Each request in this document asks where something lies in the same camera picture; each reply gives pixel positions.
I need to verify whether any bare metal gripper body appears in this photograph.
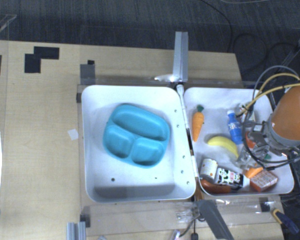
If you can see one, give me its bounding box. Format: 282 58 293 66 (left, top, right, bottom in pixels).
247 121 275 156

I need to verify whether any thin black and white rod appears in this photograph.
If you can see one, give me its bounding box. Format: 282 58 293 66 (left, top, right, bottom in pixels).
176 83 200 182

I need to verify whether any brown sausage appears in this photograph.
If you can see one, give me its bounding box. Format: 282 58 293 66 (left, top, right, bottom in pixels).
200 178 232 195

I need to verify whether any red orange curved piece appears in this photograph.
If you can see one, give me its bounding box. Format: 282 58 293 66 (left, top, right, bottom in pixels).
245 131 257 150

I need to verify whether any orange carton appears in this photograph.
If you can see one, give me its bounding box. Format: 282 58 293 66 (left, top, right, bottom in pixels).
249 170 279 193

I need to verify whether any white can with orange dots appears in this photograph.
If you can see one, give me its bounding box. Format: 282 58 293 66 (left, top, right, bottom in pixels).
199 158 219 180

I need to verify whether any blue divided plate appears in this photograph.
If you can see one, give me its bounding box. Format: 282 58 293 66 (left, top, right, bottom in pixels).
102 103 171 169

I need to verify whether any orange carrot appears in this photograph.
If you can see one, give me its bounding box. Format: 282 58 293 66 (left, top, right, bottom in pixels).
191 104 205 143

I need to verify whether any blue bottle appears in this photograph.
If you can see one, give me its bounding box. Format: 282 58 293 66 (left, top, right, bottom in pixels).
226 110 244 145

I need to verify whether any orange wedge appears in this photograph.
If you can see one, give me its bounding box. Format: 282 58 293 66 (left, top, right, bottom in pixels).
243 166 265 180

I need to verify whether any white plastic tray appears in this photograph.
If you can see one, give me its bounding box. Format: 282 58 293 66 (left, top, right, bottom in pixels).
80 84 197 204
183 86 295 197

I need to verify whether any yellow banana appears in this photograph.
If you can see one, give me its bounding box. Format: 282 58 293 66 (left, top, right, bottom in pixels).
206 135 240 160

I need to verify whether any black and white cow carton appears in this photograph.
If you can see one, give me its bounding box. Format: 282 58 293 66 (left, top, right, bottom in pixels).
214 167 251 191

